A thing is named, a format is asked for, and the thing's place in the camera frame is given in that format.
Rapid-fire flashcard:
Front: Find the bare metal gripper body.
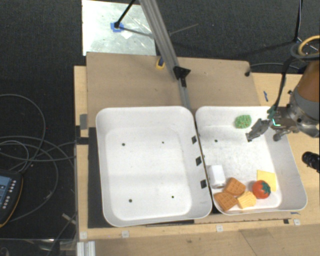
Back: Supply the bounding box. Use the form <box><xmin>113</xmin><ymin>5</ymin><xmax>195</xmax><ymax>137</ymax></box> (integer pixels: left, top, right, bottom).
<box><xmin>270</xmin><ymin>106</ymin><xmax>320</xmax><ymax>138</ymax></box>

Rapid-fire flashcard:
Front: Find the green broccoli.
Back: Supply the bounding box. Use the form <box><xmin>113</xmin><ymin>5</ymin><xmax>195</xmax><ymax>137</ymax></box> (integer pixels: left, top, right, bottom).
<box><xmin>234</xmin><ymin>114</ymin><xmax>252</xmax><ymax>130</ymax></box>

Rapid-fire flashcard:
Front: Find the white plastic tray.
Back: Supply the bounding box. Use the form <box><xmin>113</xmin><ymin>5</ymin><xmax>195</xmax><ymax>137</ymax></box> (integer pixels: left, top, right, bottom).
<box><xmin>95</xmin><ymin>105</ymin><xmax>214</xmax><ymax>228</ymax></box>
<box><xmin>194</xmin><ymin>105</ymin><xmax>308</xmax><ymax>216</ymax></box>

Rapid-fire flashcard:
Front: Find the yellow cheese slice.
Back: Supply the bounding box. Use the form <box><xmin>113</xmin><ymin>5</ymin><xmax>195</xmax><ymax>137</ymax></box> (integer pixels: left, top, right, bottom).
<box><xmin>256</xmin><ymin>169</ymin><xmax>278</xmax><ymax>193</ymax></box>

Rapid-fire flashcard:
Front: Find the red tomato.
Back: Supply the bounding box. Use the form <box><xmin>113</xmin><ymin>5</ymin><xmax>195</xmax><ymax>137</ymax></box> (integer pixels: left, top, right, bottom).
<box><xmin>251</xmin><ymin>179</ymin><xmax>272</xmax><ymax>200</ymax></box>

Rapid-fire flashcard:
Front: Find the brown waffle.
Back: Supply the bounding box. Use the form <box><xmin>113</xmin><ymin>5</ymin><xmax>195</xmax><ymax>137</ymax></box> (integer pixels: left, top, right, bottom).
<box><xmin>213</xmin><ymin>191</ymin><xmax>238</xmax><ymax>212</ymax></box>
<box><xmin>223</xmin><ymin>177</ymin><xmax>247</xmax><ymax>197</ymax></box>

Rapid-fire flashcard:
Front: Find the white carton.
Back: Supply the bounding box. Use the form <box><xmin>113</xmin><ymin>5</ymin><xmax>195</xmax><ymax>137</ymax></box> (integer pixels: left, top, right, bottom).
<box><xmin>206</xmin><ymin>164</ymin><xmax>227</xmax><ymax>190</ymax></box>

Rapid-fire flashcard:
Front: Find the yellow waffle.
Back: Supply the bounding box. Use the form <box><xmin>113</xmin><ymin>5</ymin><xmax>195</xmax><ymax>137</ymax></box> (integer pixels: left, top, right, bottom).
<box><xmin>236</xmin><ymin>190</ymin><xmax>258</xmax><ymax>210</ymax></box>

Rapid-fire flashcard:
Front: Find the brown cardboard board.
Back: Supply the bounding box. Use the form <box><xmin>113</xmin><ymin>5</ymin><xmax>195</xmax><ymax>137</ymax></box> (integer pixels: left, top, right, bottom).
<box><xmin>85</xmin><ymin>51</ymin><xmax>293</xmax><ymax>225</ymax></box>

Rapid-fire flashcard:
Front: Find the black cylinder on white bracket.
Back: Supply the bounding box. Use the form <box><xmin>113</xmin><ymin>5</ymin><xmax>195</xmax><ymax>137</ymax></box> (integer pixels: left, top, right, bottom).
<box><xmin>301</xmin><ymin>150</ymin><xmax>320</xmax><ymax>174</ymax></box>

